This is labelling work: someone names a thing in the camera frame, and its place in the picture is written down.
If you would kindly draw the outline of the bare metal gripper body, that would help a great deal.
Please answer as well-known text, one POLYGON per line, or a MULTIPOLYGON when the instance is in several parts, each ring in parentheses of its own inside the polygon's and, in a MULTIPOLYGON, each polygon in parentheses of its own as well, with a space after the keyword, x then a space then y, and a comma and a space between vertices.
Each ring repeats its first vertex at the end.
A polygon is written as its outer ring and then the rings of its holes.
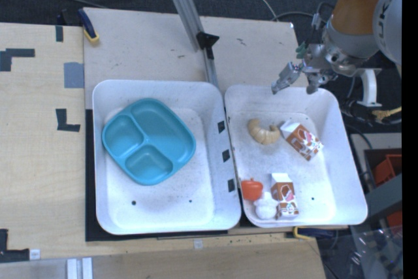
POLYGON ((352 77, 370 56, 349 53, 334 44, 310 44, 303 59, 302 72, 308 80, 334 80, 352 77))

